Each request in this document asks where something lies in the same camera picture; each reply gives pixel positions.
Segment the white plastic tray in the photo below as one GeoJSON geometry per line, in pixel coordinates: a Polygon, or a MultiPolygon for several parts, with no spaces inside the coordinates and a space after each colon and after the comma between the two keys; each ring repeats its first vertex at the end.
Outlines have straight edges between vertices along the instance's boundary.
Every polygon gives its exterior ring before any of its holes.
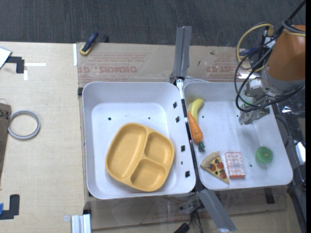
{"type": "Polygon", "coordinates": [[[174,85],[93,82],[85,86],[82,97],[86,180],[94,197],[104,200],[183,194],[194,188],[196,179],[181,98],[174,85]],[[122,184],[110,177],[105,168],[105,157],[113,137],[121,126],[130,122],[146,125],[167,136],[174,144],[175,157],[169,176],[155,192],[142,192],[122,184]]]}
{"type": "Polygon", "coordinates": [[[244,179],[230,179],[227,185],[199,167],[200,180],[206,188],[228,190],[286,185],[292,181],[293,170],[272,107],[269,115],[255,120],[253,124],[240,125],[233,83],[188,83],[184,87],[184,95],[187,106],[197,98],[205,100],[198,113],[198,123],[206,148],[199,151],[195,145],[198,166],[214,151],[220,152],[224,163],[226,152],[242,153],[244,179]],[[273,160],[267,165],[258,164],[255,160],[255,152],[261,146],[273,152],[273,160]]]}

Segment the banana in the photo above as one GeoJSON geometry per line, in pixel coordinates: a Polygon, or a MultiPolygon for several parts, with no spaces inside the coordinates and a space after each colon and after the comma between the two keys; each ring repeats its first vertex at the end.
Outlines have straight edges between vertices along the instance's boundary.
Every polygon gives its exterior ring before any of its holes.
{"type": "Polygon", "coordinates": [[[190,104],[189,112],[193,115],[194,119],[198,121],[198,111],[202,107],[204,99],[196,99],[190,104]]]}

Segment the dark background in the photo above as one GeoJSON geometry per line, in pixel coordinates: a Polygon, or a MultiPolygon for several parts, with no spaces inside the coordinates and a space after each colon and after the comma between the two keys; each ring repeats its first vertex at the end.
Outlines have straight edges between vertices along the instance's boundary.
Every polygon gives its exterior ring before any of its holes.
{"type": "MultiPolygon", "coordinates": [[[[97,42],[174,45],[176,27],[192,26],[191,45],[235,46],[259,22],[278,29],[302,1],[0,0],[0,41],[75,43],[98,31],[97,42]]],[[[305,6],[292,22],[306,23],[305,6]]]]}

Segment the red and white box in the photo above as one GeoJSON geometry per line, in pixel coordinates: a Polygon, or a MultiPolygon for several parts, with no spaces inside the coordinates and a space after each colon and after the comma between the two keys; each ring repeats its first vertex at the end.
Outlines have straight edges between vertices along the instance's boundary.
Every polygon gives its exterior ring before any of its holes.
{"type": "Polygon", "coordinates": [[[245,169],[240,152],[225,153],[225,163],[227,166],[229,178],[236,179],[245,177],[245,169]]]}

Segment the green lid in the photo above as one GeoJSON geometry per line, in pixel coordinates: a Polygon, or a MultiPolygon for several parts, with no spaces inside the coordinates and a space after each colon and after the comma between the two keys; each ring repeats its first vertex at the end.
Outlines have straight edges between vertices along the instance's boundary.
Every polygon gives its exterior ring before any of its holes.
{"type": "Polygon", "coordinates": [[[260,147],[256,151],[256,161],[262,164],[267,164],[272,161],[273,154],[270,149],[266,147],[260,147]]]}

